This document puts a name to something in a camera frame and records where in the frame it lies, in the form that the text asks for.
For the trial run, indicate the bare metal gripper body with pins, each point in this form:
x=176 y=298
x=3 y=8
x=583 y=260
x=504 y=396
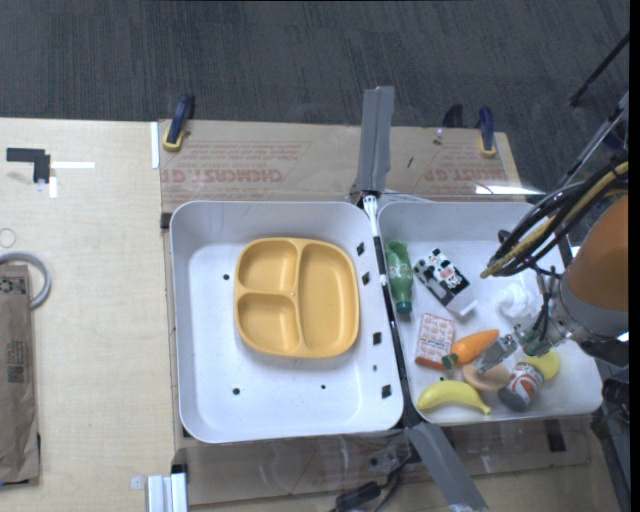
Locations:
x=542 y=332

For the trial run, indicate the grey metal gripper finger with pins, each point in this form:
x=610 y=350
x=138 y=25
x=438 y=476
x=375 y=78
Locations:
x=492 y=356

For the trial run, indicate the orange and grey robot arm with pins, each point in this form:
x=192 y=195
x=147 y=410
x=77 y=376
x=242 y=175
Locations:
x=600 y=270

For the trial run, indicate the orange carrot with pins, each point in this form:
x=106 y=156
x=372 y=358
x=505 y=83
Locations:
x=472 y=346

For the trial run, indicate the beige round biscuit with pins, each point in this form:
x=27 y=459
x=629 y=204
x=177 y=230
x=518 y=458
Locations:
x=492 y=380

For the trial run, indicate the yellow lemon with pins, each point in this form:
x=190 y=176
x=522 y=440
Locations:
x=547 y=366

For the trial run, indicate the white crumpled lump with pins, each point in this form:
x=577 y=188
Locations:
x=514 y=300

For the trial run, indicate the orange and white can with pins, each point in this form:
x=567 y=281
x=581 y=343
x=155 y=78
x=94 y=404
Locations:
x=522 y=387

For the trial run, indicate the yellow banana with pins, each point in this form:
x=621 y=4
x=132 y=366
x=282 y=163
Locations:
x=450 y=395

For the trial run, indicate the orange and white biscuit packet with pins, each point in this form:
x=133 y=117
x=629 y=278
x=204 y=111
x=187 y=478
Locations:
x=435 y=337

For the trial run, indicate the white cow print milk carton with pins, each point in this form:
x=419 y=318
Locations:
x=442 y=275

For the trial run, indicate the green plastic bottle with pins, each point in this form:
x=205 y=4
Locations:
x=400 y=272

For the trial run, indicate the white plastic tray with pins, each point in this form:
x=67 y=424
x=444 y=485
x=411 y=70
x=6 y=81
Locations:
x=280 y=400
x=450 y=225

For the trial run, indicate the yellow divided plate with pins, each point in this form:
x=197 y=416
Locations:
x=325 y=295

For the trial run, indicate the brown cardboard board red print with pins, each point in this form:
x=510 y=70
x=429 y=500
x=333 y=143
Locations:
x=280 y=170

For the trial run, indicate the brown paper bag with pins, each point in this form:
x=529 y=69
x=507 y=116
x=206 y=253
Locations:
x=17 y=380

